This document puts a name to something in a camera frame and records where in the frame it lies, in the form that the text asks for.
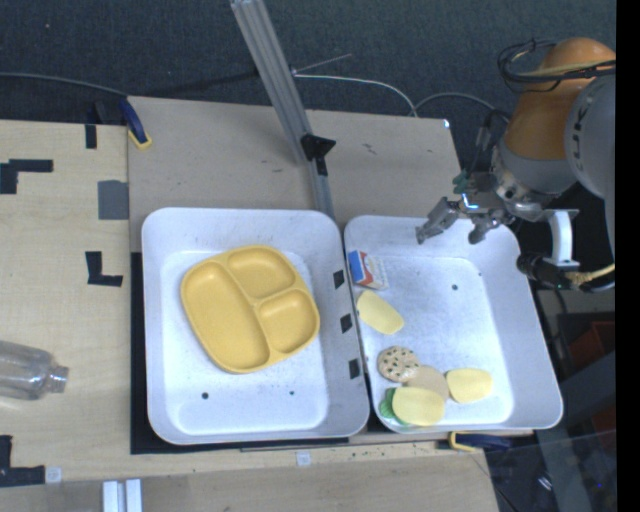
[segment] bottle neck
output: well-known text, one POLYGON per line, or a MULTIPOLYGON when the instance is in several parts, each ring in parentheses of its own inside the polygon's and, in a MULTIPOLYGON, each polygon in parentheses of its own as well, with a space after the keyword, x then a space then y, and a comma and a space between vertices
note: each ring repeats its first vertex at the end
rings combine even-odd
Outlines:
POLYGON ((67 384, 69 368, 66 366, 56 366, 47 378, 46 388, 50 393, 62 393, 67 384))

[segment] table surface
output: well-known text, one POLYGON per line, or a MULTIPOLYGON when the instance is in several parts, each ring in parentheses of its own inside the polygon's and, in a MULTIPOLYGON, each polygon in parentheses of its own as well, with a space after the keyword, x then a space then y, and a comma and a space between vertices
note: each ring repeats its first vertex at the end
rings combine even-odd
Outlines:
MULTIPOLYGON (((145 152, 120 126, 97 126, 97 148, 88 149, 82 125, 0 122, 0 162, 54 161, 52 173, 20 173, 17 193, 0 195, 0 339, 48 350, 70 368, 62 394, 33 402, 0 398, 0 433, 14 436, 12 466, 58 467, 68 482, 212 472, 238 472, 250 482, 255 469, 296 470, 291 449, 129 452, 129 265, 144 217, 167 204, 313 207, 306 167, 293 160, 271 108, 132 103, 154 140, 145 152), (109 180, 129 183, 129 220, 99 218, 97 184, 109 180), (207 188, 211 180, 216 186, 207 188), (122 285, 87 284, 87 251, 101 251, 103 273, 122 275, 122 285)), ((327 163, 341 227, 368 213, 424 216, 459 172, 441 120, 308 114, 315 133, 338 141, 327 163)), ((311 466, 326 471, 318 477, 324 479, 344 471, 354 485, 362 484, 356 468, 369 467, 361 463, 379 462, 379 477, 388 479, 400 478, 399 468, 421 467, 449 479, 450 485, 442 478, 438 484, 450 491, 443 510, 458 510, 450 500, 468 508, 472 499, 475 510, 496 510, 481 452, 460 456, 430 440, 405 441, 364 436, 346 446, 316 447, 311 466)), ((421 474, 414 473, 416 481, 421 474)), ((1 492, 20 501, 41 491, 1 492)), ((421 485, 416 493, 431 496, 421 485)))

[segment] plastic bottle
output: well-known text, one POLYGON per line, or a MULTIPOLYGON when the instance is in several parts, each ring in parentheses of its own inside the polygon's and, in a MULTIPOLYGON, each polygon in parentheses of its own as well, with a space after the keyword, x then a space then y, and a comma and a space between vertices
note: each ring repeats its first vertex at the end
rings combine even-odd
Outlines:
POLYGON ((68 374, 49 352, 0 340, 0 395, 36 400, 62 393, 68 374))

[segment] wooden table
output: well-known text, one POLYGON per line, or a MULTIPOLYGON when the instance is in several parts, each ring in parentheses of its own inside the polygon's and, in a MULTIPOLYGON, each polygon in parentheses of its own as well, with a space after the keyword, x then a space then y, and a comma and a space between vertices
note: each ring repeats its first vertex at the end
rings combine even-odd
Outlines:
MULTIPOLYGON (((497 510, 482 452, 463 456, 431 440, 363 433, 348 445, 310 448, 309 467, 297 467, 294 449, 130 454, 129 263, 144 216, 168 204, 312 207, 306 170, 292 160, 272 109, 132 103, 154 140, 146 152, 120 126, 97 126, 97 147, 88 148, 83 125, 0 122, 0 163, 54 164, 51 173, 20 172, 17 193, 0 194, 0 339, 48 350, 70 367, 62 394, 0 398, 0 434, 14 436, 12 466, 60 468, 63 482, 149 479, 145 502, 154 511, 182 506, 180 492, 190 510, 213 510, 212 503, 220 510, 257 503, 264 510, 388 510, 385 489, 395 485, 403 508, 497 510), (129 184, 130 219, 101 218, 98 187, 110 181, 129 184), (103 273, 123 276, 121 286, 87 283, 87 251, 102 253, 103 273)), ((327 162, 341 226, 364 213, 426 215, 459 171, 441 120, 309 118, 318 135, 338 141, 327 162)), ((0 510, 38 510, 51 489, 0 489, 0 510)))

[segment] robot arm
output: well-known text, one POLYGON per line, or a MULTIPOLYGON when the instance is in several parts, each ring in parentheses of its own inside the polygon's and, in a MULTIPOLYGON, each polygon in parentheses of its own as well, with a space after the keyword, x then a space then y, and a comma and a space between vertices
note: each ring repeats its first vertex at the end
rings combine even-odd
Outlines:
POLYGON ((592 274, 576 272, 571 259, 575 210, 548 204, 576 181, 605 202, 607 230, 615 258, 615 53, 597 41, 572 38, 508 48, 499 61, 508 85, 522 86, 506 131, 493 148, 488 172, 463 172, 455 192, 442 198, 416 228, 418 243, 442 233, 455 220, 472 220, 470 243, 516 218, 548 222, 554 248, 545 258, 523 256, 518 267, 530 278, 576 288, 592 274), (551 47, 539 67, 515 74, 510 65, 540 47, 551 47))

